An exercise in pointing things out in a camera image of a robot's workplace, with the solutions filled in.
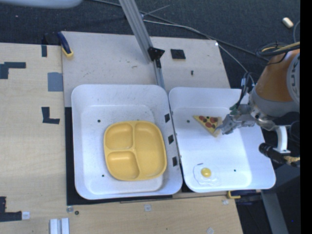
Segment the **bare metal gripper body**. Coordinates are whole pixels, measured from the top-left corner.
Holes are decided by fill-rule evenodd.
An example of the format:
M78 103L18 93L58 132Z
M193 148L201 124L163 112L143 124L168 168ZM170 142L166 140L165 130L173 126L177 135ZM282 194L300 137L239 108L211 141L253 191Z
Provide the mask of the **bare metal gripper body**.
M230 131L242 127L253 127L255 124L271 131L276 127L274 117L263 113L256 105L240 104L230 108Z

